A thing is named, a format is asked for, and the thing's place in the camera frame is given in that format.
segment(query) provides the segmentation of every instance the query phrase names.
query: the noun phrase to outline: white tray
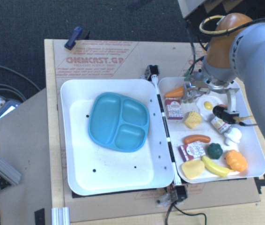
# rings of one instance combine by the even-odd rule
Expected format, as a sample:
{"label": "white tray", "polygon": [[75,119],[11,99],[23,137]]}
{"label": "white tray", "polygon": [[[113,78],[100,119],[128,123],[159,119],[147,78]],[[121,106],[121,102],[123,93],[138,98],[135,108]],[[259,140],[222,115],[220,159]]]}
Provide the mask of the white tray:
{"label": "white tray", "polygon": [[[159,82],[159,89],[162,100],[164,100],[164,95],[167,92],[170,92],[175,88],[182,86],[183,84],[183,77],[166,77],[161,79]],[[229,86],[229,88],[239,89],[240,87],[236,82],[234,82]],[[227,146],[224,142],[225,136],[218,133],[218,131],[212,126],[212,124],[204,119],[204,117],[207,117],[207,114],[201,114],[202,122],[195,128],[190,129],[185,125],[184,120],[186,119],[188,112],[196,111],[198,113],[202,113],[202,111],[199,110],[198,105],[200,102],[203,103],[206,100],[213,100],[215,103],[220,102],[225,105],[227,105],[228,103],[226,94],[218,94],[215,92],[211,92],[208,95],[203,95],[202,97],[200,97],[197,102],[182,103],[181,107],[184,114],[183,120],[167,120],[169,135],[171,138],[172,148],[179,176],[189,183],[201,183],[217,180],[242,179],[248,177],[262,176],[265,173],[265,157],[253,126],[241,127],[239,125],[233,125],[242,132],[242,138],[238,145]],[[240,117],[249,116],[241,90],[236,93],[236,110],[240,113]],[[178,147],[183,145],[183,139],[186,136],[192,134],[202,134],[209,136],[211,138],[210,143],[219,143],[221,145],[223,149],[223,154],[225,154],[230,149],[240,151],[248,162],[248,168],[244,172],[230,172],[229,176],[227,177],[219,177],[205,169],[205,171],[200,176],[194,179],[186,178],[181,169],[183,159],[178,151]],[[205,151],[210,143],[202,143]],[[224,156],[221,156],[221,158],[218,160],[214,159],[214,161],[222,166],[228,167]]]}
{"label": "white tray", "polygon": [[[94,143],[88,117],[97,96],[115,92],[142,102],[149,111],[144,146],[120,152]],[[174,178],[162,115],[151,82],[143,79],[69,80],[61,87],[68,183],[79,195],[163,188]]]}

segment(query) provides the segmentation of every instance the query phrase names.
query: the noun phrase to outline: table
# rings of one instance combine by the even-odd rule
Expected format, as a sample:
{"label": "table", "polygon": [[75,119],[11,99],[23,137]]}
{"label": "table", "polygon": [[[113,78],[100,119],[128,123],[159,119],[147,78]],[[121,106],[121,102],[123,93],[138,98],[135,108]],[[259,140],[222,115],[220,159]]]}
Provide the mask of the table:
{"label": "table", "polygon": [[[47,92],[47,109],[48,109],[48,126],[49,126],[49,146],[50,146],[50,166],[51,166],[51,188],[52,188],[52,207],[65,207],[64,185],[62,176],[62,162],[60,149],[60,134],[59,134],[59,115],[57,111],[57,87],[55,75],[55,54],[54,54],[54,39],[46,39],[44,41],[45,51],[45,69],[46,69],[46,92]],[[191,56],[191,49],[185,53]],[[265,140],[258,128],[256,128],[258,138],[260,140],[264,155],[265,155]],[[261,202],[246,203],[229,206],[219,206],[211,208],[202,208],[188,210],[189,213],[203,212],[207,216],[208,223],[213,224],[265,224],[265,187],[262,187],[260,195]],[[164,224],[165,213],[154,213],[139,216],[118,217],[100,220],[90,220],[85,222],[76,222],[72,224],[80,225],[95,225],[95,224]],[[195,221],[203,224],[203,218],[188,217],[180,214],[177,211],[172,211],[168,222],[170,224],[191,223]]]}

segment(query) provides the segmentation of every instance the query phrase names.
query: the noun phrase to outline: toy carrot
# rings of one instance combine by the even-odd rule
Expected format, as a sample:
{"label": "toy carrot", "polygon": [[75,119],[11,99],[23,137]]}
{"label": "toy carrot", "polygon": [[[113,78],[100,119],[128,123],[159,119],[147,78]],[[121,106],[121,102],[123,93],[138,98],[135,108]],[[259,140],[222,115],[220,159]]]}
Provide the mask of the toy carrot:
{"label": "toy carrot", "polygon": [[184,86],[176,88],[168,93],[165,94],[166,98],[175,98],[175,97],[182,97],[184,95]]}

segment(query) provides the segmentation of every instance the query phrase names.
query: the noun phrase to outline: small bottle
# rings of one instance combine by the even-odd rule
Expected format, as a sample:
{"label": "small bottle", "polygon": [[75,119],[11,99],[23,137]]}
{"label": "small bottle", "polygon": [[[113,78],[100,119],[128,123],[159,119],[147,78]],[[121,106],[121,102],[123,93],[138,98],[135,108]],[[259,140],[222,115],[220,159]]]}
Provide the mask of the small bottle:
{"label": "small bottle", "polygon": [[215,116],[211,120],[211,124],[215,127],[215,129],[217,129],[220,134],[226,132],[231,126],[230,124],[224,122],[221,118],[218,118],[217,116]]}

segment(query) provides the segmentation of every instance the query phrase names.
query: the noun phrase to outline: cardboard sheet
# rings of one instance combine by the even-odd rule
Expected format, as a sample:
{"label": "cardboard sheet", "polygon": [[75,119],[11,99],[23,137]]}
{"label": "cardboard sheet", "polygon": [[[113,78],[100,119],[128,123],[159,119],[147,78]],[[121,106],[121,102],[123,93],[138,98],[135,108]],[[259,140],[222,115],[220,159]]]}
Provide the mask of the cardboard sheet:
{"label": "cardboard sheet", "polygon": [[[82,40],[77,41],[76,46],[70,51],[64,47],[66,42],[67,40],[54,40],[53,47],[64,199],[65,206],[70,209],[71,222],[165,212],[167,208],[155,204],[156,199],[165,193],[163,188],[85,197],[77,197],[73,194],[67,181],[60,88],[70,79],[141,78],[148,65],[158,65],[159,79],[183,76],[193,63],[191,45],[189,43]],[[197,58],[205,54],[199,44],[195,46]],[[201,63],[198,63],[195,70],[200,68],[200,65]],[[260,200],[253,178],[184,186],[186,186],[188,198],[179,204],[179,207],[184,210],[254,203]]]}
{"label": "cardboard sheet", "polygon": [[20,184],[0,191],[0,224],[51,224],[51,179],[46,89],[0,119],[0,157],[21,173]]}

